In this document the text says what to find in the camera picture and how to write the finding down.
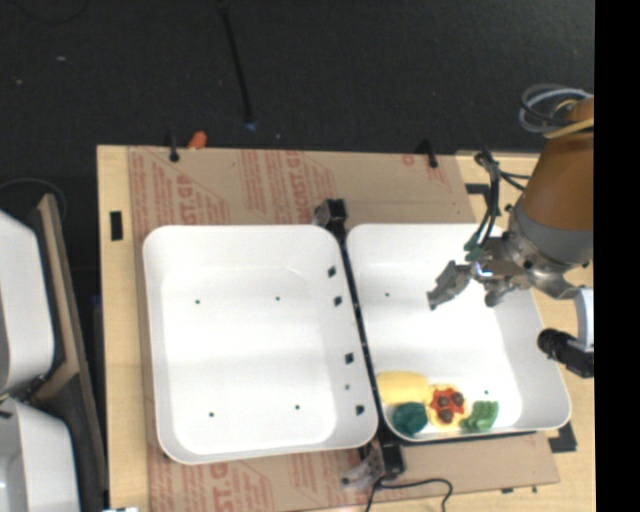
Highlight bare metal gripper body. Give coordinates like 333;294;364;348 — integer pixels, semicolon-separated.
471;230;591;301

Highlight white plastic tray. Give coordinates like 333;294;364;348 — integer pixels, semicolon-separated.
344;221;573;443
141;223;380;466

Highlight thin black rod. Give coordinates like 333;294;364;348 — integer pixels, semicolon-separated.
327;219;387;447

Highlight yellow banana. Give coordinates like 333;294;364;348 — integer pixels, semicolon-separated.
375;370;432;406

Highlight pizza slice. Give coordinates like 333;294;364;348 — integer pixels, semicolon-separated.
426;383;472;429

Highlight green grapes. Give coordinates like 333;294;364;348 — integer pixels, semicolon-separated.
459;400;500;433

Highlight dark green broccoli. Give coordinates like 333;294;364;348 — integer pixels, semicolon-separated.
391;401;429;437

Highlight brown cardboard board red print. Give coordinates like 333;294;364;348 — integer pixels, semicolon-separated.
127;145;562;512

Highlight black cylinder on white bracket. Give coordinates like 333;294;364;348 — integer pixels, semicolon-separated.
536;286;595;379

